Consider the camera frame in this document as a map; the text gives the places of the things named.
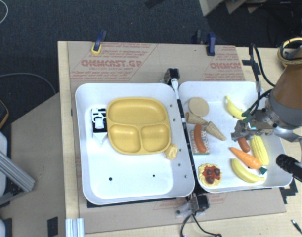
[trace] cardboard sheet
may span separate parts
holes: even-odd
[[[72,113],[80,216],[86,233],[177,224],[175,208],[185,198],[89,208],[82,191],[75,91],[87,82],[161,82],[168,68],[178,68],[179,82],[244,81],[234,46],[216,46],[208,56],[205,45],[103,43],[100,55],[92,42],[68,42]],[[285,212],[278,188],[208,194],[210,208],[198,220],[226,219]]]

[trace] hot dog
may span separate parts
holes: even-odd
[[[195,139],[195,143],[198,148],[198,151],[204,154],[207,151],[207,148],[206,148],[204,142],[202,141],[201,130],[202,130],[202,125],[196,124],[195,129],[194,129],[194,139]]]
[[[242,151],[244,151],[246,153],[250,151],[251,147],[247,143],[245,137],[242,137],[242,138],[238,139],[238,143],[239,143],[240,148],[242,149]]]

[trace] yellow plate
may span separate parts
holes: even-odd
[[[108,137],[119,153],[146,155],[163,152],[171,129],[163,104],[153,98],[117,98],[106,110]]]

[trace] waffle cone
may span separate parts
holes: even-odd
[[[221,133],[221,131],[211,121],[208,123],[205,130],[206,130],[207,133],[213,135],[214,137],[216,137],[220,140],[226,140],[226,137],[223,135],[223,133]]]
[[[197,115],[194,115],[193,113],[186,113],[186,121],[189,124],[201,124],[201,125],[208,124],[207,121],[205,121],[204,119],[202,119]]]

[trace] black carpet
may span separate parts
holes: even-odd
[[[216,44],[277,47],[301,32],[302,0],[269,0],[249,13],[231,15],[221,3],[204,17],[199,0],[2,0],[9,9],[0,24],[0,75],[33,73],[58,92],[57,42],[106,41],[190,44],[197,30],[214,32]],[[0,20],[6,12],[0,2]],[[44,80],[15,75],[0,78],[0,99],[8,123],[53,95]]]

